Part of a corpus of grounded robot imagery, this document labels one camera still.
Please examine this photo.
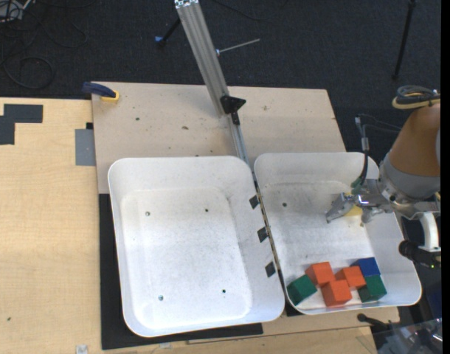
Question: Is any black cylinder on white bracket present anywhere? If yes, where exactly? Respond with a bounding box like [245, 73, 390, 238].
[398, 212, 442, 269]

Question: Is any green cube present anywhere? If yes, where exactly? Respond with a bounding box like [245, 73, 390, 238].
[286, 274, 319, 307]
[357, 274, 389, 304]

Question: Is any pale wood board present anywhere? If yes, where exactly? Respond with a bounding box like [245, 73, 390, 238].
[90, 81, 401, 338]

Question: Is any blue cube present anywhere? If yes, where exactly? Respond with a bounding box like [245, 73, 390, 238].
[351, 257, 382, 278]

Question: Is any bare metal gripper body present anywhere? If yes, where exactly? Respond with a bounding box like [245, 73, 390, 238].
[351, 178, 397, 213]

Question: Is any white plastic tray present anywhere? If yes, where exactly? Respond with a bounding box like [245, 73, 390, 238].
[253, 151, 423, 316]
[107, 155, 286, 339]

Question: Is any orange cube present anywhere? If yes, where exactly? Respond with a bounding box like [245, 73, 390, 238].
[305, 261, 337, 288]
[320, 279, 353, 308]
[335, 265, 367, 291]

